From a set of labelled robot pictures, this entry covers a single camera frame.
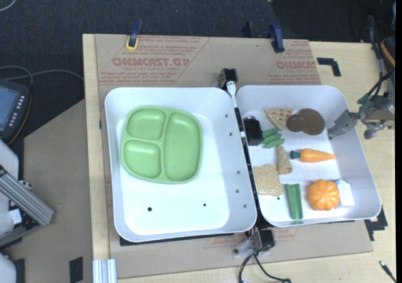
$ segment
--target orange carrot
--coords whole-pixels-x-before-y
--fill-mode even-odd
[[[336,158],[335,155],[329,154],[328,152],[318,151],[309,148],[302,149],[300,153],[296,151],[291,151],[290,157],[292,159],[300,158],[300,160],[305,163],[317,163],[319,161],[325,161]]]

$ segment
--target white tray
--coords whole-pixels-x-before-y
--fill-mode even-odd
[[[248,85],[238,91],[237,103],[242,117],[254,116],[260,122],[263,131],[274,127],[265,116],[265,109],[292,108],[294,112],[304,108],[315,109],[324,118],[326,128],[331,128],[335,119],[348,109],[346,99],[339,90],[323,85]],[[301,221],[291,219],[286,194],[281,195],[279,199],[260,195],[258,200],[261,213],[270,224],[287,227],[369,219],[377,216],[381,202],[355,129],[331,141],[328,139],[326,129],[317,136],[292,132],[287,128],[280,133],[285,139],[282,146],[288,155],[292,150],[312,148],[334,153],[337,158],[321,163],[303,163],[299,159],[292,159],[293,171],[290,174],[280,175],[280,181],[281,184],[300,184],[303,219]],[[249,146],[249,153],[252,166],[276,164],[275,149],[264,149],[262,145]],[[356,204],[339,205],[330,211],[314,210],[307,200],[307,189],[318,178],[343,179],[349,183]]]
[[[203,157],[196,177],[162,184],[129,174],[121,162],[124,121],[142,105],[193,114],[202,126]],[[105,100],[114,223],[131,242],[245,232],[257,212],[236,116],[218,88],[116,88]]]

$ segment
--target pumpkin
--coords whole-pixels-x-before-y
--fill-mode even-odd
[[[315,210],[331,210],[339,204],[339,190],[331,180],[318,179],[308,187],[308,201]]]

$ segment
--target wooden table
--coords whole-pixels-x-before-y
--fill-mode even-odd
[[[100,110],[97,84],[95,35],[83,35],[85,101],[89,151],[90,200],[92,218],[92,244],[94,259],[110,258],[102,139],[99,129]],[[337,60],[342,76],[334,77],[330,68],[318,66],[323,85],[338,88],[346,97],[351,111],[357,111],[356,103],[377,81],[378,73],[371,46],[363,43],[310,42],[314,57]],[[396,276],[396,207],[395,207],[395,132],[384,130],[378,136],[365,140],[366,129],[357,125],[363,150],[376,182],[384,207],[388,227],[375,232],[373,252],[296,260],[266,264],[267,271],[277,277],[289,277],[292,282],[392,282],[379,265],[383,260]],[[237,282],[237,267],[201,270],[179,274],[155,275],[119,280],[119,282]],[[250,282],[270,282],[257,265],[248,265],[243,279]]]

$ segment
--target chocolate patty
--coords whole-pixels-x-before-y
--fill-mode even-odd
[[[324,131],[324,119],[317,111],[313,109],[301,109],[299,115],[306,120],[306,126],[303,128],[303,132],[306,134],[314,136]]]
[[[290,131],[299,132],[306,127],[306,119],[300,114],[291,115],[286,121],[286,126]]]

